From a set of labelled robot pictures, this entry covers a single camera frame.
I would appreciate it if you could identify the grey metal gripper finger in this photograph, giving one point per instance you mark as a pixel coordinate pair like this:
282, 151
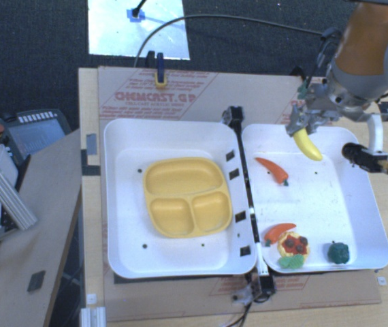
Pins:
314, 124
294, 123

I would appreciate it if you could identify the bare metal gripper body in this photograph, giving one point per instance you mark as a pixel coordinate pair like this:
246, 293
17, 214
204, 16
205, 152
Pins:
323, 106

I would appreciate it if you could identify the yellow banana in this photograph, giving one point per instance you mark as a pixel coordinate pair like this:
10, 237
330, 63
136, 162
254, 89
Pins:
308, 146

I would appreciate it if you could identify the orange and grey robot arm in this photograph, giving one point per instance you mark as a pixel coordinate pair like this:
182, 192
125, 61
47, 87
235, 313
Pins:
364, 43

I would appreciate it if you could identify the orange chili pepper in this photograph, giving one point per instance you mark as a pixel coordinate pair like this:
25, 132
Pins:
275, 232
274, 169

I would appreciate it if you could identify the thin black and white rod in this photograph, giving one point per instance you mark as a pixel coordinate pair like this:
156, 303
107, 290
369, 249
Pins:
247, 186

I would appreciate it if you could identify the white plastic tray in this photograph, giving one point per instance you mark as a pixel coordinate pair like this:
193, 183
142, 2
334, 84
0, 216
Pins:
129, 257
316, 206

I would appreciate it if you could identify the brown cardboard board red print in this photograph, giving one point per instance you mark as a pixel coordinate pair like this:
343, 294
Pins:
194, 90

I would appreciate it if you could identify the yellow divided plate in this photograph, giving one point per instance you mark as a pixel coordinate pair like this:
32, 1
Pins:
180, 179

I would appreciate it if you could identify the dark green toy broccoli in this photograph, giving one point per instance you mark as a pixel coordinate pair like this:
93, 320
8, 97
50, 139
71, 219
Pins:
338, 253

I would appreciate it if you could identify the light green toy leaf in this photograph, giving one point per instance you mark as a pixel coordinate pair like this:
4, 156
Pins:
291, 262

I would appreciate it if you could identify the black cylinder on white bracket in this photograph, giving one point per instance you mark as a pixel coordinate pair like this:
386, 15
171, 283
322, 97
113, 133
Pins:
362, 157

